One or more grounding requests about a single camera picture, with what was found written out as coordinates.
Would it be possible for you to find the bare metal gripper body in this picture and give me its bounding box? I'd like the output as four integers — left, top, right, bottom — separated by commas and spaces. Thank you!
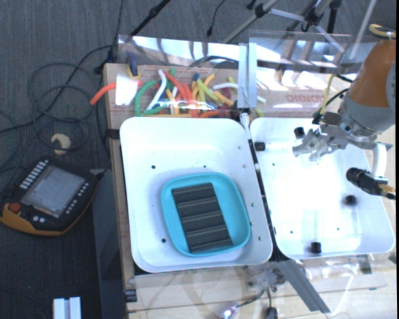
314, 111, 380, 151

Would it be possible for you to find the white plastic tray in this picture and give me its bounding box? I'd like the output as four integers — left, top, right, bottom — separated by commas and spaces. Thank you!
119, 116, 274, 274
249, 116, 396, 261

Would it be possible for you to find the brown cardboard board red print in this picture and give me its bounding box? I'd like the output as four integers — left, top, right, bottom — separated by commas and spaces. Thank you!
102, 62, 397, 312

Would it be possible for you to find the yellow foam tube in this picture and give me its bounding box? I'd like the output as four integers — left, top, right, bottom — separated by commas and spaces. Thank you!
201, 73, 217, 90
213, 90, 235, 107

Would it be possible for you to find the white foam tube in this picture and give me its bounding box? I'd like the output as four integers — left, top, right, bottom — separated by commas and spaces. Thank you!
146, 69, 168, 111
212, 82, 239, 92

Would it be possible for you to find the yellow-green foam tube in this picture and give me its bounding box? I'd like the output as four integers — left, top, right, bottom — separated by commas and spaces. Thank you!
196, 78, 221, 103

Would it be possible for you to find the dark grey ribbed block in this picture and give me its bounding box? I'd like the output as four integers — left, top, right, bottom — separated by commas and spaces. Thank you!
171, 181, 234, 254

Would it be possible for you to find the red foam tube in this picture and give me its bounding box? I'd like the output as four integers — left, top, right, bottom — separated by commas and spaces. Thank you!
162, 70, 194, 113

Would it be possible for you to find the blue plate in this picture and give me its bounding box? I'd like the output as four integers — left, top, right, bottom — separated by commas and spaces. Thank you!
160, 172, 252, 259

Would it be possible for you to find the green foam tube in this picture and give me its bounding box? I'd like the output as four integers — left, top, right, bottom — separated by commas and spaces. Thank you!
134, 79, 158, 117

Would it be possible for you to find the orange foam tube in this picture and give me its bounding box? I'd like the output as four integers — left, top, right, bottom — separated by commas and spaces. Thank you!
89, 81, 118, 106

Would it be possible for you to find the beige toy croissant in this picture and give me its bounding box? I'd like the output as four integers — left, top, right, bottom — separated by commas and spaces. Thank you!
51, 133, 72, 156

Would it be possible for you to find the black cylinder on white bracket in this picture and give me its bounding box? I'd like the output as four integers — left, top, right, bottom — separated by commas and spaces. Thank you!
345, 142, 390, 196

